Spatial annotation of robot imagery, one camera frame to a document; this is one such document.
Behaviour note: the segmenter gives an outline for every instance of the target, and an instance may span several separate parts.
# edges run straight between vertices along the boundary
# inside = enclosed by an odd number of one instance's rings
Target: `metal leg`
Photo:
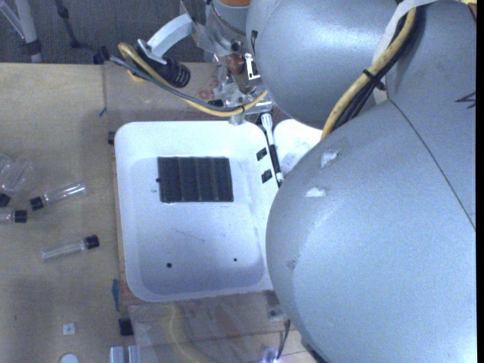
[[[62,17],[64,26],[66,27],[67,34],[70,37],[70,46],[72,48],[78,48],[80,46],[79,41],[77,40],[76,36],[74,35],[74,31],[72,26],[70,25],[69,21],[69,11],[64,6],[62,0],[54,0],[54,3],[57,7],[57,13],[60,17]]]
[[[22,26],[23,38],[27,53],[33,63],[42,63],[41,45],[37,36],[36,27],[30,11],[29,0],[14,0],[17,6],[18,20]]]

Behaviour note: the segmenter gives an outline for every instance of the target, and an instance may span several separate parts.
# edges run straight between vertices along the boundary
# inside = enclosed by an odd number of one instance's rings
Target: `vial cap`
[[[0,193],[0,207],[6,207],[10,203],[10,197],[7,194]]]
[[[27,222],[27,211],[24,209],[18,209],[14,213],[15,223],[25,223]]]
[[[84,238],[84,243],[88,250],[94,249],[95,247],[99,247],[99,238],[97,235],[90,235]]]
[[[42,202],[41,197],[34,197],[30,199],[30,206],[32,207],[32,211],[36,211],[37,209],[44,208],[44,202]]]

